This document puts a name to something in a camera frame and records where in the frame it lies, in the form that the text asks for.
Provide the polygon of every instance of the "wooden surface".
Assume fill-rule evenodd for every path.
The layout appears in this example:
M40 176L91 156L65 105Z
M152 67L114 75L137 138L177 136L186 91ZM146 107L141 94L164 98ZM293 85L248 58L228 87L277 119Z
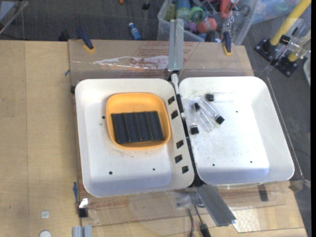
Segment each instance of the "wooden surface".
M249 68L245 48L235 48ZM72 190L78 159L69 68L65 42L0 41L1 237L36 237L42 230L70 237L80 225ZM260 227L288 229L238 234L230 225L210 228L212 236L306 236L294 194L284 185L285 202L255 210L265 218ZM43 210L48 218L41 218ZM182 237L188 234L178 233L189 228L186 216L94 227L93 236Z

